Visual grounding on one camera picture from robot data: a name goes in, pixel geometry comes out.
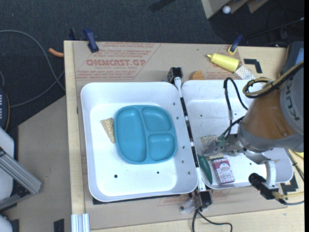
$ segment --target yellow bottle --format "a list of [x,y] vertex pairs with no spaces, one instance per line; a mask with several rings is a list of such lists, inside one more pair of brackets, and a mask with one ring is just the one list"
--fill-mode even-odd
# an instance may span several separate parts
[[207,54],[207,57],[211,59],[211,62],[230,71],[234,72],[239,64],[239,60],[236,58],[232,58],[229,56],[225,56],[222,54],[214,53],[214,54]]

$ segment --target dark floor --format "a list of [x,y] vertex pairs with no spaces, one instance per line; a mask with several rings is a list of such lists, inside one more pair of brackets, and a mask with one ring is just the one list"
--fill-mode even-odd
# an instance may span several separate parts
[[[63,51],[72,27],[81,37],[83,28],[90,27],[97,41],[230,44],[238,34],[250,36],[303,17],[304,0],[270,0],[253,14],[244,5],[209,20],[201,0],[0,0],[0,71],[11,105],[8,131],[65,95],[57,83],[41,94],[64,70],[63,59],[47,49]],[[33,39],[5,30],[34,37],[55,75]],[[286,47],[293,41],[304,41],[304,20],[244,38],[240,45]]]

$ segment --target blue plate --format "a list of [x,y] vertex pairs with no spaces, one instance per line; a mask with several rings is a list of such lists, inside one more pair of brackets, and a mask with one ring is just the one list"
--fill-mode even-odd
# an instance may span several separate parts
[[119,154],[130,163],[163,162],[171,159],[177,150],[173,121],[158,106],[132,105],[119,109],[114,132]]

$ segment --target dark green object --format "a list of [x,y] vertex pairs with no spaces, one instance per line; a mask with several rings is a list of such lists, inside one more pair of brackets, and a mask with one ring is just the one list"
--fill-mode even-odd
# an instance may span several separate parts
[[212,174],[211,174],[211,168],[208,164],[207,159],[204,156],[197,155],[198,157],[198,163],[200,168],[204,171],[205,175],[207,176],[209,183],[212,184]]

